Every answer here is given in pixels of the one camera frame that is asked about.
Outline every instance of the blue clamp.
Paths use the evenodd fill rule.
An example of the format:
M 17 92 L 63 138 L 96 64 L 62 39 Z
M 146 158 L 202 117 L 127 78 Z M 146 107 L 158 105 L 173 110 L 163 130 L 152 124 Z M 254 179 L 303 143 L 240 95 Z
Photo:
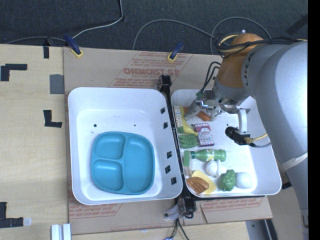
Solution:
M 180 42 L 172 52 L 170 52 L 168 54 L 167 60 L 169 62 L 174 62 L 177 58 L 177 54 L 180 53 L 182 51 L 182 49 L 184 48 L 184 43 Z
M 67 42 L 67 44 L 71 47 L 71 52 L 77 57 L 77 58 L 80 58 L 82 57 L 82 55 L 84 54 L 84 52 L 82 50 L 80 50 L 79 46 L 77 45 L 77 43 L 75 42 L 75 40 L 65 34 L 63 35 L 63 39 Z

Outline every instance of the cardboard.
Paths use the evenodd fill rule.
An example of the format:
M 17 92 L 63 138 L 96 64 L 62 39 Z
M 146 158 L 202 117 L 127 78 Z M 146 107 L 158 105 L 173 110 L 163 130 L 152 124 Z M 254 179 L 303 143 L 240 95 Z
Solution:
M 68 174 L 69 223 L 73 235 L 172 227 L 163 212 L 174 200 L 144 201 L 103 205 L 83 205 L 72 193 L 68 95 L 77 87 L 155 88 L 161 75 L 170 75 L 171 93 L 179 89 L 200 89 L 211 62 L 221 57 L 202 54 L 178 54 L 168 62 L 166 52 L 81 48 L 77 58 L 70 48 L 63 48 L 65 128 Z M 196 202 L 193 218 L 183 225 L 269 219 L 272 212 L 267 197 L 228 198 Z

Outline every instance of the blue divided plate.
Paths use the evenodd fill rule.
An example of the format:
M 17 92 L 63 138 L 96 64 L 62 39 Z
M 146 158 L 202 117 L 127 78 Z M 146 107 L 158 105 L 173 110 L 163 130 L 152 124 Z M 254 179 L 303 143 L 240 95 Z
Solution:
M 139 195 L 148 191 L 155 177 L 155 154 L 145 137 L 128 132 L 107 131 L 92 147 L 91 176 L 102 190 Z

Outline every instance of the brown food item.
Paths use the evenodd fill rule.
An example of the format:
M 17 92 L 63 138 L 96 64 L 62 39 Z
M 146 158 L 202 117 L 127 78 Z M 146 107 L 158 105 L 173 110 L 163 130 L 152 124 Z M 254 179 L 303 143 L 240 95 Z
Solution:
M 209 188 L 209 183 L 200 177 L 190 177 L 186 179 L 186 183 L 197 194 L 201 194 L 203 191 Z

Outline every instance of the white tray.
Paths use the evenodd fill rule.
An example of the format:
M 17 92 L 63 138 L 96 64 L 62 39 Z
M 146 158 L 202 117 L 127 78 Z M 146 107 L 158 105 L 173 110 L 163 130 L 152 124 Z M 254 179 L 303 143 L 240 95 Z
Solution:
M 171 96 L 172 106 L 180 105 L 188 107 L 196 98 L 196 93 L 199 90 L 180 89 L 175 91 Z M 263 135 L 266 131 L 258 114 L 256 101 L 248 98 L 241 104 L 243 109 L 251 109 L 247 114 L 247 130 L 252 137 Z M 209 147 L 194 147 L 187 150 L 201 149 L 223 149 L 226 151 L 226 160 L 222 162 L 227 169 L 233 169 L 237 172 L 247 172 L 250 174 L 253 186 L 243 189 L 234 187 L 232 191 L 222 191 L 218 188 L 211 194 L 196 194 L 191 188 L 195 196 L 200 198 L 220 198 L 220 197 L 241 197 L 241 196 L 265 196 L 278 193 L 282 187 L 282 181 L 278 170 L 277 162 L 270 146 L 264 148 L 254 148 L 248 145 L 238 145 L 225 134 L 225 129 L 228 126 L 238 127 L 239 121 L 236 114 L 228 114 L 226 112 L 218 115 L 214 121 L 204 122 L 198 117 L 193 117 L 187 121 L 189 125 L 209 123 L 211 133 L 213 135 L 214 146 Z M 264 138 L 259 140 L 257 144 L 266 144 L 270 140 Z M 180 149 L 181 156 L 184 155 L 184 149 Z M 192 170 L 200 170 L 206 172 L 206 163 L 197 159 L 192 159 Z M 207 175 L 217 186 L 217 178 Z
M 80 87 L 68 96 L 72 191 L 85 205 L 173 199 L 183 188 L 165 97 L 154 89 Z M 104 132 L 147 138 L 154 149 L 155 173 L 143 194 L 99 189 L 91 177 L 95 138 Z

